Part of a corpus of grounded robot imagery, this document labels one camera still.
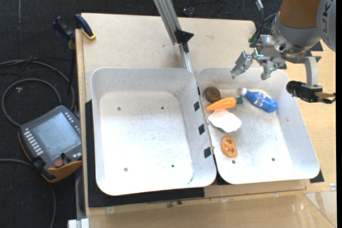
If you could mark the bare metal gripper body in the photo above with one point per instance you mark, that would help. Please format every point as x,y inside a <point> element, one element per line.
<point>272,48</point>

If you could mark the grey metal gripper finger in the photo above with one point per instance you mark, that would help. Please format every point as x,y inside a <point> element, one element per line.
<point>268,68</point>
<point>241,64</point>

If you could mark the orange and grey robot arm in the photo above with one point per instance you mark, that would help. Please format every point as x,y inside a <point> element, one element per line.
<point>304,0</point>

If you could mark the blue bottle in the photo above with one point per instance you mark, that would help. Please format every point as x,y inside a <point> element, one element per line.
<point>260,100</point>

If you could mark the brown doughnut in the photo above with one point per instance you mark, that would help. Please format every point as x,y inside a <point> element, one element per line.
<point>212,94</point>

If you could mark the orange carrot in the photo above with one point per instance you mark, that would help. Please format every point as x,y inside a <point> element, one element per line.
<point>221,104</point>

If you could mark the white shell-shaped piece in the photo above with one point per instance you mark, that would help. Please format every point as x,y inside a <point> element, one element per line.
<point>225,120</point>

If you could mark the white plastic tray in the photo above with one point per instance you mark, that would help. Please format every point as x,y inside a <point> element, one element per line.
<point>144,130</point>
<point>267,141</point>

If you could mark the orange pretzel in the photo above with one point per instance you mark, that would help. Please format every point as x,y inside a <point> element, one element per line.
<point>229,146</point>

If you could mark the pale wood board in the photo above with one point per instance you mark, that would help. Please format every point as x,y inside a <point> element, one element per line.
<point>128,42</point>

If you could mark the black cylinder on white bracket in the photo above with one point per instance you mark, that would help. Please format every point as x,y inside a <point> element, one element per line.
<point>304,91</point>

